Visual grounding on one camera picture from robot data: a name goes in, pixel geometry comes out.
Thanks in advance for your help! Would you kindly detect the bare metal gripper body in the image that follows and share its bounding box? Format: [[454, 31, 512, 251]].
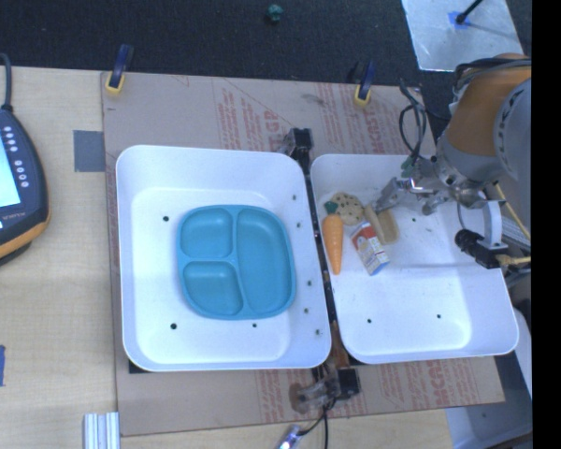
[[401, 165, 488, 217]]

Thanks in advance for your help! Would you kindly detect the tan bread bun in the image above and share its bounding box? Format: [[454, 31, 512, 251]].
[[363, 203, 400, 246]]

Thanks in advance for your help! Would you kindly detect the tan chocolate chip biscuit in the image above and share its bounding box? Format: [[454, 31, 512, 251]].
[[329, 191, 366, 226]]

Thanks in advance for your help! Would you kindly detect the red and white carton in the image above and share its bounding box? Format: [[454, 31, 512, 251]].
[[350, 221, 392, 277]]

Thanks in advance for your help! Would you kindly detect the orange carrot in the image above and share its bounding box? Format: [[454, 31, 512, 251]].
[[321, 200, 345, 277]]

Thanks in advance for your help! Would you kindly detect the thin black rod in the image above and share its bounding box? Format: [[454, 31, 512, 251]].
[[301, 155, 346, 369]]

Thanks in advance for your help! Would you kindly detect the white plastic tray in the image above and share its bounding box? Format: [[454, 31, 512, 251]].
[[115, 144, 333, 373], [309, 152, 521, 366]]

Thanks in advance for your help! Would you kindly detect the blue divided plate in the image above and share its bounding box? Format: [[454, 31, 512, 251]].
[[176, 204, 296, 321]]

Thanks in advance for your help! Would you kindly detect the brown cardboard board red print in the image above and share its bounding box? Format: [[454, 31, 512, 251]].
[[100, 71, 507, 437]]

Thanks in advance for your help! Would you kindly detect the black cylinder on white bracket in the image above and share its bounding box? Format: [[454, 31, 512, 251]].
[[453, 198, 511, 270]]

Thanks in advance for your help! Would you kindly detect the black block with thin wires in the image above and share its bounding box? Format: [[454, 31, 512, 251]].
[[283, 127, 315, 159], [335, 367, 362, 400]]

